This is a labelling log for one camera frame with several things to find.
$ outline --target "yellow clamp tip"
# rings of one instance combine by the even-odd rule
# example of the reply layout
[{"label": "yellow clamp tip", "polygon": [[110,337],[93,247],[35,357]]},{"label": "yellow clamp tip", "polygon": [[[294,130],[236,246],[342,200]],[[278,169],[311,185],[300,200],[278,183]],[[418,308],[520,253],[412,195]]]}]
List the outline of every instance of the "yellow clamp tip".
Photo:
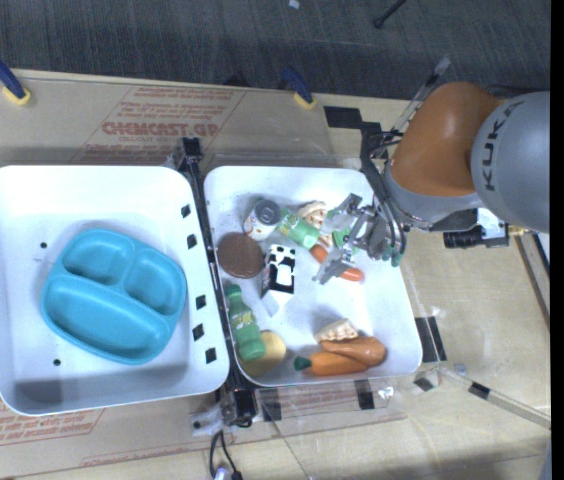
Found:
[{"label": "yellow clamp tip", "polygon": [[2,87],[2,94],[4,94],[12,103],[15,103],[16,105],[22,107],[24,105],[26,105],[29,100],[31,99],[31,91],[29,91],[28,89],[24,88],[24,96],[22,96],[21,98],[18,98],[15,94],[13,94],[11,91],[9,91],[6,87]]},{"label": "yellow clamp tip", "polygon": [[311,100],[311,102],[307,102],[302,96],[300,96],[297,92],[293,95],[293,99],[298,105],[303,106],[307,110],[311,110],[315,107],[315,98]]}]

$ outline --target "robotic arm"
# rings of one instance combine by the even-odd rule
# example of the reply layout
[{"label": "robotic arm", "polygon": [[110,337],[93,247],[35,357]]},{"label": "robotic arm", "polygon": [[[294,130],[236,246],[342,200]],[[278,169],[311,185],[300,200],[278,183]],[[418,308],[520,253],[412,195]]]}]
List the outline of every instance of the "robotic arm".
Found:
[{"label": "robotic arm", "polygon": [[[513,226],[549,233],[550,93],[501,101],[475,84],[451,82],[421,100],[416,95],[391,132],[361,130],[362,172],[375,201],[360,208],[352,194],[330,212],[327,229],[351,232],[322,263],[320,283],[351,265],[353,247],[397,266],[412,228],[443,233],[449,248],[508,245]],[[373,159],[396,144],[381,171]]]}]

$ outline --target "blue clamp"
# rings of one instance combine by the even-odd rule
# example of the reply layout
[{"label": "blue clamp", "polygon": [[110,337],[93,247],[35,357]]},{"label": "blue clamp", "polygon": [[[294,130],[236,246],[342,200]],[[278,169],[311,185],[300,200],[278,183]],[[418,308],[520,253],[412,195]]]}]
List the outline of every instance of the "blue clamp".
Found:
[{"label": "blue clamp", "polygon": [[312,109],[315,106],[315,99],[311,95],[309,85],[300,73],[287,66],[280,71],[280,76],[284,85],[289,85],[295,91],[294,99],[297,103],[306,109]]},{"label": "blue clamp", "polygon": [[22,87],[13,71],[0,60],[0,80],[4,84],[2,93],[16,105],[26,105],[31,98],[31,93]]}]

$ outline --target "white tray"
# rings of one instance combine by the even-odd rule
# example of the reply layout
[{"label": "white tray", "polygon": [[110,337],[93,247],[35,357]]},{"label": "white tray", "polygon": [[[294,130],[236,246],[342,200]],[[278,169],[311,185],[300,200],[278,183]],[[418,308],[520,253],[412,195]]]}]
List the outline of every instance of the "white tray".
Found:
[{"label": "white tray", "polygon": [[[40,293],[53,262],[73,236],[93,227],[126,233],[184,269],[182,317],[166,348],[146,364],[90,354],[42,319]],[[0,169],[0,395],[7,405],[42,415],[208,393],[228,372],[197,210],[183,176],[164,167]]]},{"label": "white tray", "polygon": [[[363,174],[331,168],[223,166],[208,174],[204,190],[216,247],[225,234],[242,231],[244,218],[260,197],[295,208],[316,200],[335,207],[350,193],[361,196],[363,205],[370,204],[373,197]],[[247,378],[260,386],[273,387],[398,376],[419,367],[422,345],[399,268],[387,262],[374,262],[360,252],[355,261],[364,272],[363,282],[332,278],[320,285],[311,279],[319,265],[309,251],[277,232],[259,243],[263,252],[271,243],[296,246],[295,295],[271,317],[260,299],[261,276],[236,279],[220,267],[223,286],[228,282],[238,284],[260,329],[276,332],[287,346],[287,357],[282,364],[257,378],[243,372]],[[313,333],[340,318],[349,318],[364,334],[384,343],[388,348],[387,359],[379,366],[353,375],[314,377],[295,371],[295,356],[308,357],[319,350]]]}]

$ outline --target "brown disc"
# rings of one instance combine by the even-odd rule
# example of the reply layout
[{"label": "brown disc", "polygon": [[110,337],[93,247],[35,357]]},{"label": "brown disc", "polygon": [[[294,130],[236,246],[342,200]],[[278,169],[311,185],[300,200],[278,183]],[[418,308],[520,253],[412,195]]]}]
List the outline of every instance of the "brown disc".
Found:
[{"label": "brown disc", "polygon": [[229,233],[218,246],[218,262],[227,274],[250,279],[264,268],[264,255],[252,238],[243,233]]}]

